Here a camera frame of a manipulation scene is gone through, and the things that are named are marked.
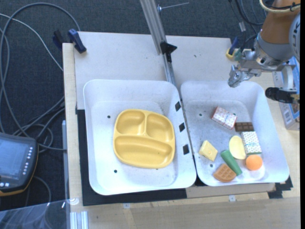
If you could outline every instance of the device screen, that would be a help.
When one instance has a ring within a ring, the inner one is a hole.
[[[23,166],[28,144],[16,144],[7,140],[0,140],[0,175],[18,180]]]

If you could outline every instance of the yellow cheese slice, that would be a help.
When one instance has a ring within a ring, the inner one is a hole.
[[[216,158],[218,151],[216,148],[213,147],[212,144],[209,143],[209,141],[205,140],[203,144],[201,145],[201,148],[199,150],[199,154],[203,155],[204,157],[214,161]]]
[[[241,137],[234,135],[229,142],[229,150],[234,158],[246,159],[246,152]]]

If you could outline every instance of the dark background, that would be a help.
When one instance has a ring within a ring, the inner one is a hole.
[[[36,2],[51,3],[65,9],[75,18],[82,31],[150,34],[139,0],[0,0],[0,13],[11,16],[18,9]],[[241,17],[234,3],[233,8],[239,19],[231,10],[228,0],[156,0],[161,7],[186,2],[189,4],[162,10],[161,19],[166,35],[221,37],[231,40],[238,36],[240,46],[242,36],[238,22]],[[265,13],[258,0],[243,0],[243,5],[249,20],[264,21]],[[67,14],[52,6],[35,5],[23,9],[14,18],[31,26],[62,65],[61,51],[53,43],[52,36],[56,30],[60,30],[64,39],[69,42],[68,30],[77,30],[77,27]],[[8,18],[0,15],[2,30],[7,21]],[[247,23],[246,28],[247,37],[260,29],[259,26],[250,27]],[[46,112],[63,97],[63,73],[37,35],[26,26],[12,21],[5,35],[10,46],[5,90],[16,119],[23,126],[35,116]],[[250,40],[246,47],[252,45],[253,40]],[[6,53],[7,48],[4,46],[2,71],[7,61]],[[18,127],[3,98],[0,107],[4,131],[13,134]],[[65,115],[62,113],[49,126],[54,136],[52,147],[62,148],[61,124],[64,119]],[[29,135],[35,137],[40,130],[33,128]],[[48,142],[50,135],[45,135],[43,139],[45,138]],[[65,199],[62,151],[48,150],[41,153],[35,176],[43,179],[49,186],[52,201]],[[29,191],[1,197],[0,210],[45,203],[48,200],[46,186],[38,179],[33,179]]]

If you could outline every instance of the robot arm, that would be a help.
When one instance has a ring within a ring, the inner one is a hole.
[[[280,102],[290,103],[295,93],[292,69],[289,60],[295,56],[300,62],[300,11],[301,0],[275,0],[272,6],[264,5],[268,15],[258,33],[252,50],[243,50],[232,65],[228,84],[237,87],[242,81],[262,72],[282,71],[284,87],[278,91],[267,89],[266,96]]]

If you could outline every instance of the green cylinder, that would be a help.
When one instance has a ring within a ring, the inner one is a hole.
[[[220,156],[224,159],[226,164],[231,168],[232,171],[236,173],[237,176],[239,176],[242,173],[242,170],[238,166],[236,160],[232,156],[230,150],[225,150],[221,152]]]

